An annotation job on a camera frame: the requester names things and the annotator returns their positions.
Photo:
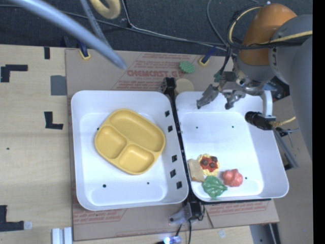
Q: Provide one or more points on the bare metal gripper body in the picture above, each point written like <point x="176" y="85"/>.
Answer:
<point x="232" y="84"/>

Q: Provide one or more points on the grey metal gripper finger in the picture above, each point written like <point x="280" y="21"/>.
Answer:
<point x="208" y="95"/>
<point x="233" y="99"/>

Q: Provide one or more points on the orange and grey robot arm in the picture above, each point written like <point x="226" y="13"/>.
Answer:
<point x="287" y="55"/>

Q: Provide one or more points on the pale yellow round disc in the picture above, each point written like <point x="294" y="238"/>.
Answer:
<point x="184" y="85"/>

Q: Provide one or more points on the green round toy biscuit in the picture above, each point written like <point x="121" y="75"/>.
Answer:
<point x="187" y="67"/>

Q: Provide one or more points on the white plastic tray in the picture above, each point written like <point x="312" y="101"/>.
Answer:
<point x="218" y="138"/>
<point x="132" y="187"/>

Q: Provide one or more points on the thin black rod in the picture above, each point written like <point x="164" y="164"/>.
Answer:
<point x="179" y="131"/>

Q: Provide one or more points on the yellow toy pasta, red sauce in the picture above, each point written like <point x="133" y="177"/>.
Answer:
<point x="209" y="163"/>

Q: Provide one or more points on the tan toy bread slice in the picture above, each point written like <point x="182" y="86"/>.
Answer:
<point x="196" y="171"/>

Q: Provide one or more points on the red toy food lump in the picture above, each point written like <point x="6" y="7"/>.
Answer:
<point x="233" y="178"/>

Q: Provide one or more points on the green toy leaf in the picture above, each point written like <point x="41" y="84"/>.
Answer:
<point x="213" y="187"/>

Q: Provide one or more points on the yellow divided plate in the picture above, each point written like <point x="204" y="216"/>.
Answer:
<point x="129" y="141"/>

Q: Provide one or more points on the brown cardboard board, red print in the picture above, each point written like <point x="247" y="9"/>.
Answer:
<point x="96" y="72"/>

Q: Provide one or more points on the black cylinder on white bracket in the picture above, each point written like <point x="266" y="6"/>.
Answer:
<point x="259" y="121"/>

